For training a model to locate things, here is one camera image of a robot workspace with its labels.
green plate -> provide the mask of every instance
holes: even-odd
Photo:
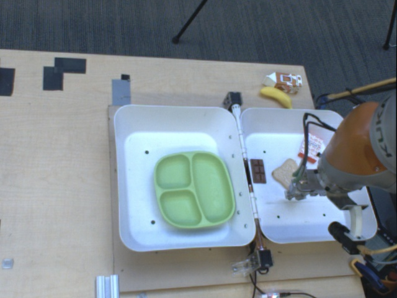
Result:
[[[154,168],[154,186],[163,217],[175,227],[222,224],[236,207],[229,172],[213,153],[193,151],[161,158]]]

wooden table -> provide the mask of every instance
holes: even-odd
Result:
[[[54,66],[55,57],[85,58],[86,73],[65,73],[63,91],[44,91],[43,67]],[[0,50],[0,67],[16,69],[12,96],[0,96],[0,259],[14,259],[12,269],[0,269],[2,298],[94,297],[96,276],[115,273],[108,107],[121,74],[131,77],[134,104],[220,106],[228,91],[239,91],[247,108],[279,107],[259,90],[266,75],[284,71],[303,78],[294,108],[313,108],[302,66]],[[364,297],[336,242],[268,245],[275,265],[259,279],[263,290]],[[211,259],[228,268],[243,250],[213,250]],[[208,253],[172,255],[185,266]],[[144,281],[134,291],[125,292],[120,277],[120,296],[252,295],[248,279],[205,264],[176,279],[168,259],[162,255],[158,275],[140,262],[136,277]]]

banana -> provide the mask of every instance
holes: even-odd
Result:
[[[287,93],[274,88],[274,87],[263,87],[261,89],[261,94],[270,98],[274,98],[279,101],[281,105],[285,108],[292,108],[292,101],[290,96]]]

snack package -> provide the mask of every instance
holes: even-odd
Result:
[[[316,163],[318,160],[317,154],[323,152],[324,148],[324,140],[309,133],[308,161],[310,163]],[[302,141],[298,156],[301,158],[305,156],[305,140]]]
[[[285,93],[294,94],[297,93],[302,87],[302,76],[274,72],[270,75],[267,75],[262,84],[265,86],[278,88]]]

black pole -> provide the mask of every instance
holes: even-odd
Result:
[[[187,22],[185,23],[185,25],[181,28],[181,31],[179,31],[179,33],[177,35],[175,35],[172,38],[172,42],[173,44],[178,44],[179,43],[179,38],[182,36],[182,34],[186,31],[186,29],[189,27],[190,23],[193,22],[194,18],[197,16],[197,14],[199,14],[200,10],[203,8],[203,6],[205,5],[205,3],[208,0],[202,0],[202,2],[200,2],[200,4],[198,5],[198,7],[196,8],[196,10],[193,12],[193,14],[190,16],[190,18],[187,20]]]
[[[389,31],[387,32],[386,42],[385,44],[383,44],[384,50],[388,50],[390,47],[391,33],[393,32],[393,27],[395,26],[395,20],[396,20],[396,9],[397,9],[397,0],[395,0],[395,6],[393,7],[393,13],[391,14]]]

